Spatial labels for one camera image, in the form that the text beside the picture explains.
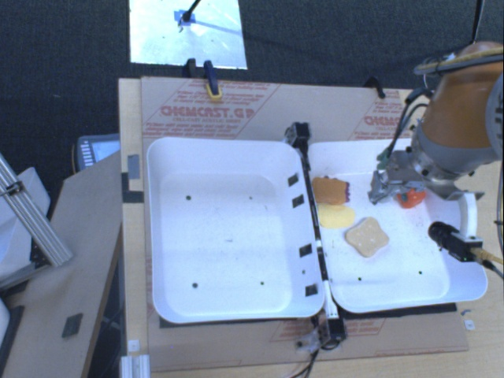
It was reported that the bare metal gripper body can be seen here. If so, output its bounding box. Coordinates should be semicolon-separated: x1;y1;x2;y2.
384;149;461;193

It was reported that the orange red toy vegetable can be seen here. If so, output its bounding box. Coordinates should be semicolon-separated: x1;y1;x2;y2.
396;187;428;209

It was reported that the orange bread with purple filling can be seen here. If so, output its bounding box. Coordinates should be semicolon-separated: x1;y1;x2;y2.
311;176;351;206

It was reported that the beige toast slice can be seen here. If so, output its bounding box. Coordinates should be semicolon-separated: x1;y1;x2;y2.
345;217;391;258

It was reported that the yellow oval chip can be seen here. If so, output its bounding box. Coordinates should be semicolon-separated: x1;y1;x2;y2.
317;203;356;229

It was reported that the thin black and white rod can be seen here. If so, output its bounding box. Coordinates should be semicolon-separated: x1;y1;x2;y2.
298;143;339;317

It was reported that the white plastic tray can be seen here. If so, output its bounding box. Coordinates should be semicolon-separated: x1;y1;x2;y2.
146;136;327;324
308;138;489;314

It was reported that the brown cardboard board red print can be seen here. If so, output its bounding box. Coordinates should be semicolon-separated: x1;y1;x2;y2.
139;76;470;372

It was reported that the black cylinder on white bracket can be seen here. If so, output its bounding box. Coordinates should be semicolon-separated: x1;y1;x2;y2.
428;191;485;263

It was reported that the black block with thin wires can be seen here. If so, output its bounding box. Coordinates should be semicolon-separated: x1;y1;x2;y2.
284;121;312;148
317;316;347;350

